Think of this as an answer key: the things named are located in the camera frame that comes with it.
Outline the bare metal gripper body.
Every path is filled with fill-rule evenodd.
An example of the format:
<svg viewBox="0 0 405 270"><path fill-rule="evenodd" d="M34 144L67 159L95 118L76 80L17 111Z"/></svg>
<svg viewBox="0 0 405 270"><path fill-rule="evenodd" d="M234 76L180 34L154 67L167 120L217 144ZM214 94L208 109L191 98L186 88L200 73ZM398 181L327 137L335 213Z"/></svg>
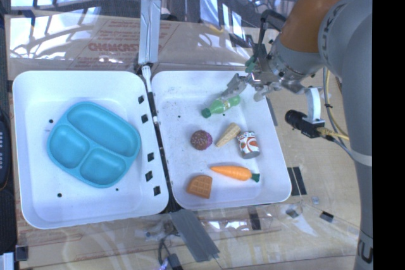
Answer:
<svg viewBox="0 0 405 270"><path fill-rule="evenodd" d="M304 92L304 86L301 84L304 75L292 69L277 54L267 54L265 57L252 56L247 61L247 74L250 84L255 87Z"/></svg>

